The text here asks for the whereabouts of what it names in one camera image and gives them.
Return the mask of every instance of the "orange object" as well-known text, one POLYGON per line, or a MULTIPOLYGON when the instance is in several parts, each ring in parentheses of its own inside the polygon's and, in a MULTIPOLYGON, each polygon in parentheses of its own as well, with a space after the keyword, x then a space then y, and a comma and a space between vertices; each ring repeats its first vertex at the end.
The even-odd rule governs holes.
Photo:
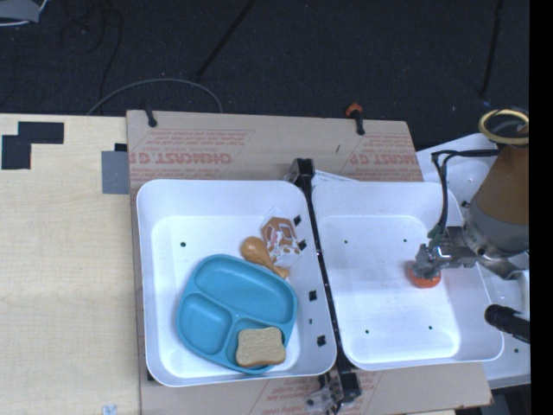
POLYGON ((433 278, 419 278, 413 272, 413 268, 410 267, 409 277, 411 281, 415 284, 415 286, 418 286, 421 289, 429 289, 431 287, 437 286, 440 283, 440 280, 442 280, 442 271, 438 271, 438 275, 433 278))
POLYGON ((240 246, 240 253, 246 260, 256 265, 265 266, 281 278, 285 279, 289 274, 288 269, 273 265, 269 251, 267 251, 264 241, 259 237, 248 237, 245 239, 240 246))
POLYGON ((350 104, 346 109, 346 117, 349 118, 353 111, 363 112, 363 108, 357 103, 350 104))

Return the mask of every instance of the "black floor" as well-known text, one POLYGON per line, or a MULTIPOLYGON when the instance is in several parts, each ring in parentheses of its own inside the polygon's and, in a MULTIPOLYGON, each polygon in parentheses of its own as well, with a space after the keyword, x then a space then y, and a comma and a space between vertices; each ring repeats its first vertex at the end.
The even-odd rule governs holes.
POLYGON ((248 2, 51 0, 0 28, 0 112, 85 115, 117 90, 92 113, 343 118, 356 102, 422 149, 529 110, 530 0, 255 0, 210 61, 248 2))

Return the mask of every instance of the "blue plate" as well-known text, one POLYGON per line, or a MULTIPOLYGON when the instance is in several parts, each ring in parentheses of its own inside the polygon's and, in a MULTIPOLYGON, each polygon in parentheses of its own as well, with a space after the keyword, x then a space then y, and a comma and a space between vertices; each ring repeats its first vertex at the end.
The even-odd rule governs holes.
POLYGON ((277 327, 286 347, 296 312, 296 294, 285 280, 260 265, 218 254, 203 259, 188 280, 176 328, 196 354, 240 372, 260 374, 274 366, 239 366, 238 332, 277 327))

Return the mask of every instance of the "cardboard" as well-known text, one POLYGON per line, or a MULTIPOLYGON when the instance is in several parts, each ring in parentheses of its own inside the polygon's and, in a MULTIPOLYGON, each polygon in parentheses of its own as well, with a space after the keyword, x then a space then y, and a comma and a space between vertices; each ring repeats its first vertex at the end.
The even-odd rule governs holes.
MULTIPOLYGON (((156 178, 282 180, 296 158, 315 168, 359 181, 421 181, 407 124, 337 118, 287 118, 185 112, 127 112, 130 196, 143 414, 307 413, 305 401, 317 377, 247 380, 172 388, 148 380, 145 364, 142 277, 137 235, 137 191, 156 178)), ((362 394, 340 413, 424 412, 489 405, 492 396, 479 363, 357 371, 362 394)))

